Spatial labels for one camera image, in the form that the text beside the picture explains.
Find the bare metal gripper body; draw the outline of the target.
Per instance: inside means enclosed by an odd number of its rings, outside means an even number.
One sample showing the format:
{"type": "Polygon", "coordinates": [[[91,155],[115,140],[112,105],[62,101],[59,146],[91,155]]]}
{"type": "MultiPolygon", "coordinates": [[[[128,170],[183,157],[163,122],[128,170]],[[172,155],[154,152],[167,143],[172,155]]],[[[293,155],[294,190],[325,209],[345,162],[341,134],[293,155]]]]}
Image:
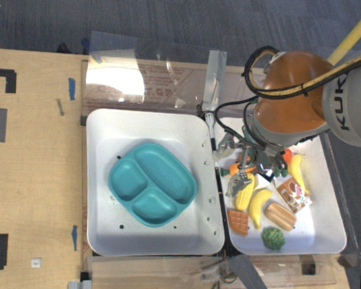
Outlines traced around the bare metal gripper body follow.
{"type": "Polygon", "coordinates": [[[268,171],[273,177],[287,176],[288,165],[284,158],[285,149],[256,147],[256,145],[240,144],[239,171],[266,175],[268,171]]]}

